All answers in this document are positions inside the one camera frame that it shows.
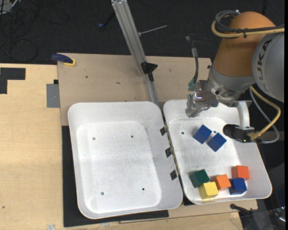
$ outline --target cube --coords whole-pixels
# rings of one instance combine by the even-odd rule
[[[202,199],[214,198],[219,194],[215,182],[206,182],[198,187]]]
[[[203,144],[209,138],[212,131],[205,125],[202,125],[200,129],[194,134],[193,138]]]
[[[249,167],[243,165],[237,165],[231,168],[231,178],[243,178],[247,180],[250,178]]]
[[[219,150],[223,144],[226,142],[226,139],[217,133],[210,141],[207,142],[207,145],[213,150]]]
[[[231,187],[230,180],[226,174],[217,175],[211,181],[216,183],[216,187],[219,191],[224,191]]]
[[[199,187],[203,183],[210,181],[205,169],[194,172],[189,176],[189,178],[195,188]]]
[[[229,193],[231,195],[243,194],[247,191],[247,187],[243,178],[233,178],[230,180],[231,187]]]

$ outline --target black clamp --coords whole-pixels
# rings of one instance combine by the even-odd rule
[[[158,65],[144,61],[141,63],[141,67],[144,74],[148,74],[149,80],[154,81],[153,71],[158,67]]]

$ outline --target empty white tray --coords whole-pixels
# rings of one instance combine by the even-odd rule
[[[186,103],[187,100],[171,100],[163,107],[186,197],[195,204],[269,197],[272,186],[256,143],[241,143],[223,133],[224,125],[240,124],[237,108],[219,104],[202,111],[197,117],[188,118]],[[216,152],[193,138],[201,125],[212,130],[210,137],[218,132],[227,140]],[[227,189],[211,200],[202,200],[198,188],[194,188],[189,179],[190,174],[201,169],[206,170],[209,179],[221,174],[227,174],[230,179],[231,168],[236,165],[249,167],[248,190],[242,195],[231,195]]]
[[[178,207],[182,188],[152,102],[77,103],[68,111],[78,207],[97,219]]]

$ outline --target orange cube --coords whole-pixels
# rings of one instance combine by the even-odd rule
[[[232,178],[243,178],[244,180],[247,180],[250,178],[249,167],[237,165],[231,168],[231,176]]]
[[[211,181],[216,183],[216,187],[217,187],[218,191],[223,191],[223,190],[231,187],[231,183],[230,183],[229,178],[227,177],[226,174],[217,175]]]

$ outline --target green cube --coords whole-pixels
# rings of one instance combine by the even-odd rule
[[[195,188],[210,181],[205,169],[194,172],[189,178]]]

